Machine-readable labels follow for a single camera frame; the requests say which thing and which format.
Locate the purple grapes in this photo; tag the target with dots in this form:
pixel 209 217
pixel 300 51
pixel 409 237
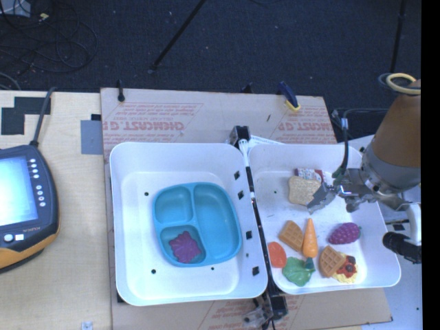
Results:
pixel 345 234

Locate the tan waffle piece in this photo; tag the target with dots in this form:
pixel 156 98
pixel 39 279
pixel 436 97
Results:
pixel 330 261
pixel 291 236

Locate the tan bread slice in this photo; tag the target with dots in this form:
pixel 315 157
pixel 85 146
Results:
pixel 302 191

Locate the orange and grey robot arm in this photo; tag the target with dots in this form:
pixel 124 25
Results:
pixel 395 139

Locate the brown cardboard board, red print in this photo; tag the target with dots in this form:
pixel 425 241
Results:
pixel 213 119

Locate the black cylinder on white bracket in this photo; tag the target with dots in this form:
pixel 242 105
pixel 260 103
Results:
pixel 402 244

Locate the thin black and white rod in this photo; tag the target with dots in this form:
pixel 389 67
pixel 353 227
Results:
pixel 256 211

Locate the yellow spaghetti with red sauce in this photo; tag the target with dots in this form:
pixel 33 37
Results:
pixel 349 272

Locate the red and white packet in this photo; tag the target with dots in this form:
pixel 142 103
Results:
pixel 309 174

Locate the green lettuce leaf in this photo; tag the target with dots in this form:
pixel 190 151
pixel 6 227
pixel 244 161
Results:
pixel 297 272

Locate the purple flat grape bunch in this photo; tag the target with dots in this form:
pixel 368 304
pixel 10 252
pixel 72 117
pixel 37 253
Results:
pixel 185 247

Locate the blue divided plate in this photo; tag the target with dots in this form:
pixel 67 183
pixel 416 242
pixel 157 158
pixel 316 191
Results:
pixel 216 215

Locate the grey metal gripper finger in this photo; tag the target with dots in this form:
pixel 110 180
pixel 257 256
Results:
pixel 354 205
pixel 323 196

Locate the orange carrot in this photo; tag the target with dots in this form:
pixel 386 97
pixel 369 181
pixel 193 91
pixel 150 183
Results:
pixel 310 242

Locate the white plastic tray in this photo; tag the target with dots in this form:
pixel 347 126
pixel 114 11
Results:
pixel 137 218
pixel 374 263

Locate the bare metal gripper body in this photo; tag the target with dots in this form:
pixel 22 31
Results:
pixel 357 184

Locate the orange fruit slice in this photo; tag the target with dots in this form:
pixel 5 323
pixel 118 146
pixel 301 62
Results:
pixel 277 255

